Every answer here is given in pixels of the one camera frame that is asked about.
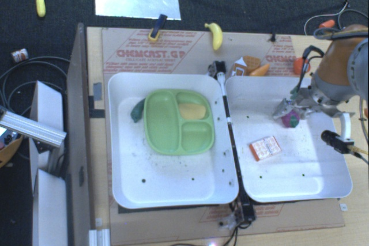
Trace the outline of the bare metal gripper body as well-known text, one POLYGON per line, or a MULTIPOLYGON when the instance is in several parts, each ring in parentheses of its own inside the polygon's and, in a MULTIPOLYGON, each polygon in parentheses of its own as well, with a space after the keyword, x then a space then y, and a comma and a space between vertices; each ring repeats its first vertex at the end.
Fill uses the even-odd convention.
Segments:
POLYGON ((348 87, 308 86, 299 90, 295 87, 290 94, 295 108, 310 108, 313 112, 322 112, 336 118, 342 113, 337 106, 348 100, 348 87))

